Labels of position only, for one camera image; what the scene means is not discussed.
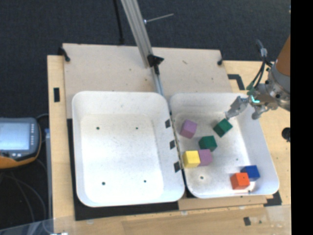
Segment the dark background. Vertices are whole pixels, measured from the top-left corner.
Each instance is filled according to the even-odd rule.
[[[135,42],[117,0],[125,45]],[[291,32],[291,0],[138,0],[144,19],[174,13],[150,22],[153,47],[219,49],[225,60],[260,61],[259,39],[275,60]],[[36,117],[48,113],[47,55],[62,43],[118,45],[113,0],[0,0],[0,117]],[[48,128],[48,118],[40,120]],[[0,172],[0,229],[47,217],[45,145],[38,161]]]

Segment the white tray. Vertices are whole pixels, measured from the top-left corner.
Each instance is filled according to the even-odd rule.
[[[234,93],[182,93],[170,99],[181,155],[186,150],[198,150],[198,142],[203,136],[213,135],[217,143],[217,148],[212,152],[211,164],[184,169],[187,187],[198,198],[271,195],[279,188],[278,176],[259,120],[251,118],[254,112],[251,106],[229,120],[233,127],[221,138],[213,130],[225,118],[225,112],[239,95],[247,97]],[[191,139],[179,134],[186,119],[198,124]],[[257,165],[261,177],[244,190],[233,190],[230,176],[240,172],[246,165]]]
[[[72,101],[76,190],[90,207],[173,202],[185,190],[165,98],[79,92]]]

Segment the screen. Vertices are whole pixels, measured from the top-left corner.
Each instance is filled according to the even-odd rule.
[[[28,150],[30,123],[1,123],[0,150]]]

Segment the green cube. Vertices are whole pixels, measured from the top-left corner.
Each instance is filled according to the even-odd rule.
[[[205,136],[199,140],[200,149],[210,149],[210,151],[214,151],[217,147],[214,136]]]
[[[227,119],[223,119],[221,122],[219,122],[213,130],[217,133],[217,135],[224,136],[224,134],[229,131],[233,126],[227,121]]]

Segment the cube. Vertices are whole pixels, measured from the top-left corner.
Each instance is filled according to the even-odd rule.
[[[216,149],[217,144],[214,136],[205,136],[199,140],[199,146],[200,149],[210,149],[210,151],[213,152]]]
[[[248,173],[238,172],[230,177],[231,186],[234,190],[245,189],[250,185]]]
[[[198,151],[185,151],[182,160],[185,168],[195,168],[200,164]]]
[[[245,166],[240,170],[240,172],[246,172],[250,181],[256,181],[260,177],[260,173],[256,165]]]
[[[213,161],[210,149],[199,150],[200,164],[198,166],[209,165]]]
[[[217,135],[220,136],[220,138],[222,136],[224,136],[224,134],[229,131],[233,126],[227,121],[227,119],[223,119],[222,121],[220,121],[217,125],[215,125],[215,127],[213,128],[213,130],[217,133]]]
[[[192,138],[197,130],[197,123],[186,119],[183,123],[180,133],[183,137]]]

